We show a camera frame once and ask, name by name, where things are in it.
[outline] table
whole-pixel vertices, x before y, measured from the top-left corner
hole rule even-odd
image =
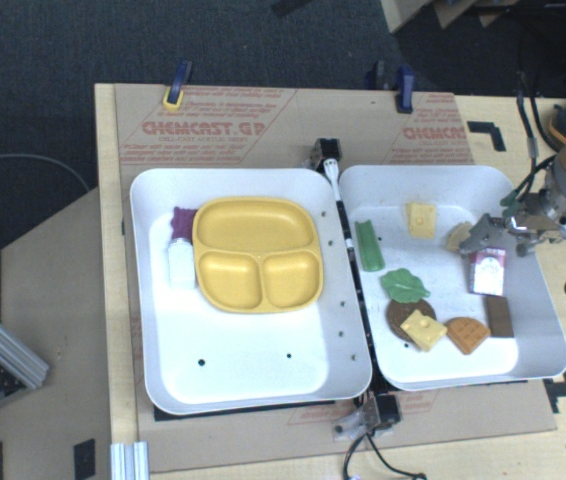
[[[356,98],[357,92],[349,94]],[[387,94],[387,101],[393,96]],[[128,315],[127,272],[124,241],[121,179],[118,162],[115,86],[95,87],[99,193],[103,244],[103,281],[107,333],[107,357],[110,391],[110,424],[113,443],[138,440],[135,389],[132,369],[130,320]],[[554,100],[539,101],[541,115],[547,116]],[[489,121],[498,126],[507,151],[495,153],[489,136],[468,133],[468,141],[477,164],[496,167],[517,184],[529,169],[525,134],[514,98],[456,97],[463,121]],[[540,144],[541,157],[550,149]],[[537,248],[549,290],[566,335],[566,242],[543,244]],[[558,430],[552,432],[500,437],[480,441],[414,446],[387,450],[391,464],[409,471],[425,471],[429,478],[566,478],[566,398],[559,402]],[[223,478],[340,478],[342,455],[270,461],[191,471],[154,474],[152,478],[195,480]],[[350,471],[366,479],[388,478],[388,471],[371,452],[360,452],[352,459]]]

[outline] cable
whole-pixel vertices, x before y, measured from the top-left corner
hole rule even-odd
[[[343,460],[343,480],[350,480],[351,477],[350,477],[350,474],[348,473],[348,465],[350,463],[350,459],[352,458],[352,455],[354,455],[354,452],[356,451],[358,446],[361,444],[361,441],[363,441],[363,439],[365,439],[365,438],[367,438],[367,440],[370,442],[370,445],[372,445],[372,449],[374,450],[374,453],[376,453],[376,456],[379,458],[379,460],[390,471],[393,471],[394,473],[408,477],[411,480],[427,480],[427,476],[425,476],[425,473],[409,473],[407,471],[402,471],[400,469],[396,469],[396,468],[392,467],[390,465],[390,463],[385,460],[383,455],[381,455],[381,452],[379,451],[379,449],[376,447],[376,444],[372,440],[372,433],[370,433],[370,432],[363,434],[362,436],[358,437],[350,445],[350,448],[348,449],[347,453],[345,454],[345,459]]]
[[[62,169],[65,169],[70,174],[72,174],[72,176],[74,176],[79,181],[79,183],[83,186],[86,193],[90,191],[90,186],[85,182],[85,180],[81,177],[81,175],[78,172],[76,172],[74,169],[72,169],[69,165],[66,165],[63,162],[60,162],[59,160],[55,160],[54,158],[50,158],[50,157],[42,156],[42,155],[32,155],[32,154],[29,154],[29,153],[0,154],[0,160],[14,160],[14,159],[18,159],[18,160],[38,160],[38,161],[48,162],[48,163],[54,164],[58,167],[61,167]]]

